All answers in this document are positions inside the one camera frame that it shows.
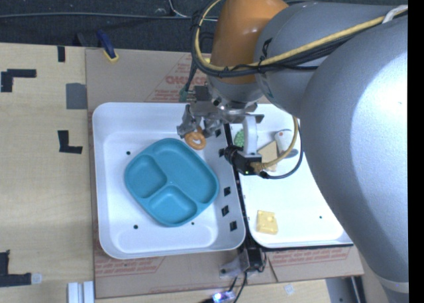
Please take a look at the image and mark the blue divided plate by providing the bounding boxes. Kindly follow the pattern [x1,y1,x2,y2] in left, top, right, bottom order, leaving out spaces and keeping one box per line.
[124,138,221,228]

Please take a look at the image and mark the black block with thin wires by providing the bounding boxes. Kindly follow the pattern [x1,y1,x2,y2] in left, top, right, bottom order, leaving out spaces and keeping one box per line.
[218,247,268,279]

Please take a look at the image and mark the tan bread slice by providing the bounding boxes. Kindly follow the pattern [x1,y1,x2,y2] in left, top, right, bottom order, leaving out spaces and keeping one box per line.
[257,140,280,173]

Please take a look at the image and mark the yellow cheese wedge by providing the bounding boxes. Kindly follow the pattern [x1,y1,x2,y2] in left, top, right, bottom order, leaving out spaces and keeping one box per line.
[255,210,280,236]

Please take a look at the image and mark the orange pretzel biscuit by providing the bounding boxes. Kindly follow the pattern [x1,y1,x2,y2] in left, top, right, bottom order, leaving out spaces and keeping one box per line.
[184,126,207,151]

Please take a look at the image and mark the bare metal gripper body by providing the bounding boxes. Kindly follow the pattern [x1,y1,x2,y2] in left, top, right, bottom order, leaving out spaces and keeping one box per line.
[188,85,266,127]

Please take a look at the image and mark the white small bottle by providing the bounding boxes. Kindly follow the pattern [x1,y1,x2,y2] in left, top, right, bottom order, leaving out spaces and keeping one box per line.
[274,129,299,159]

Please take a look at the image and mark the brown cardboard board red print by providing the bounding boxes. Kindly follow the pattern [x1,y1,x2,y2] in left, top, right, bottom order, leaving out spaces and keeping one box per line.
[84,48,365,299]

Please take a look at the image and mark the white plastic tray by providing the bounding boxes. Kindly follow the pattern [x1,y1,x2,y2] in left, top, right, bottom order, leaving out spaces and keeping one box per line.
[228,103,354,249]
[91,101,247,260]

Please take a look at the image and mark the black cylinder on white bracket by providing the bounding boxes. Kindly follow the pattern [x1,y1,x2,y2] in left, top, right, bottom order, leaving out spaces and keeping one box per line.
[222,115,266,176]

